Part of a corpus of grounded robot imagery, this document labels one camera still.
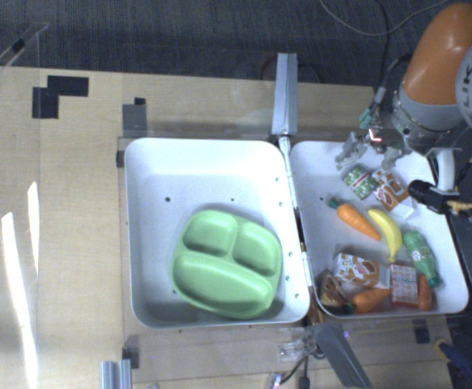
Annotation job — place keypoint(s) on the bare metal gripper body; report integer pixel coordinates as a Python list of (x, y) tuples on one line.
[(386, 137)]

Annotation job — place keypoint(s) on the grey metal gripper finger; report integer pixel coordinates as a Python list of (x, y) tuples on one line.
[(351, 150), (392, 158)]

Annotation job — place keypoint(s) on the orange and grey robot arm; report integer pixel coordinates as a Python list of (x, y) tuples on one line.
[(438, 59)]

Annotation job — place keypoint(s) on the green patterned can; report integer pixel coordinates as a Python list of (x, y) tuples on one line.
[(359, 181)]

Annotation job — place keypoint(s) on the orange and white carton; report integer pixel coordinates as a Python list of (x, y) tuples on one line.
[(391, 191), (357, 270)]

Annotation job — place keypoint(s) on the white plastic tray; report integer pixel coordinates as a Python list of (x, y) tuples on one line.
[(320, 176), (158, 233)]

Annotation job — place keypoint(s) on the orange carrot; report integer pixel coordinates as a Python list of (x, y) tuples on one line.
[(369, 300), (357, 219), (424, 296)]

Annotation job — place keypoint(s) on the yellow banana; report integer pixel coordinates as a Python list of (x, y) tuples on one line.
[(390, 229)]

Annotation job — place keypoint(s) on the green plastic bottle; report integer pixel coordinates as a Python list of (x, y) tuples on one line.
[(419, 255)]

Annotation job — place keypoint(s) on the orange and pink packet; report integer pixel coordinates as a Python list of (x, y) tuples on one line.
[(403, 286)]

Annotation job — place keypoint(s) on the pizza slice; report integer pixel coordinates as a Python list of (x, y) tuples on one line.
[(332, 292)]

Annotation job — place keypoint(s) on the green divided plate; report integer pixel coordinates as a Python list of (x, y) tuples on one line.
[(223, 266)]

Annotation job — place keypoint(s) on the black cylinder on white bracket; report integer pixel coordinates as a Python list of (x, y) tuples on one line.
[(430, 195)]

